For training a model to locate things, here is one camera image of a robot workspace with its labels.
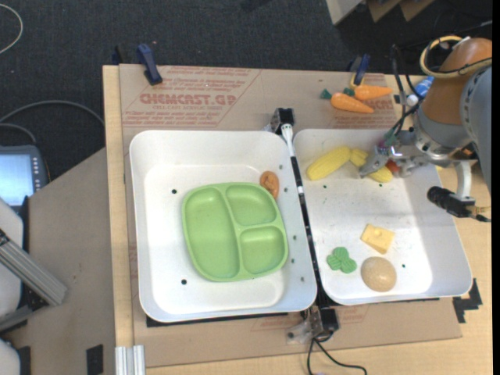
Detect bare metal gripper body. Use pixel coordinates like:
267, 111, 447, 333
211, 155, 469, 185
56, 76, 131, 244
384, 127, 476, 168

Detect white plastic tray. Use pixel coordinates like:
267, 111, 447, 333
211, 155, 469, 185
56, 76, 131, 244
128, 129, 318, 323
292, 127, 474, 306

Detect orange carrot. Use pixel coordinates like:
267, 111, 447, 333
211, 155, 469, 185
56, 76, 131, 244
320, 88, 375, 115
343, 84, 394, 102

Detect blue and white bottle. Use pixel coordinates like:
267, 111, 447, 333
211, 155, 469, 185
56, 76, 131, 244
405, 75, 436, 107

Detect yellow cheese wedge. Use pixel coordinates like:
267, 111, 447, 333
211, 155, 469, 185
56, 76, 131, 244
359, 223, 396, 255

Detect thin black and white rod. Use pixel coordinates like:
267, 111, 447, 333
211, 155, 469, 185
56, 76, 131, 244
280, 124, 326, 309

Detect green toy broccoli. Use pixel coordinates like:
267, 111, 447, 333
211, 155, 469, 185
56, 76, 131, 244
326, 246, 358, 275

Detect brown toy croissant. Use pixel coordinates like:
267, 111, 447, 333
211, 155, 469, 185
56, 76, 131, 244
259, 170, 280, 201

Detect beige toy egg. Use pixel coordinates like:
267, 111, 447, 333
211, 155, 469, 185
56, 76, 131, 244
359, 255, 398, 293

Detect brown cardboard board red print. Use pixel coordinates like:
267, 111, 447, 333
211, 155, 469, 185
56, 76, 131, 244
119, 63, 464, 369

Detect green divided plate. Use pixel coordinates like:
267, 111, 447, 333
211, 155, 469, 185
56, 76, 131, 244
180, 181, 290, 283

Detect black cylinder on white bracket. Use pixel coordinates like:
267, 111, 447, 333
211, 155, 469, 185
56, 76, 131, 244
427, 159, 477, 219

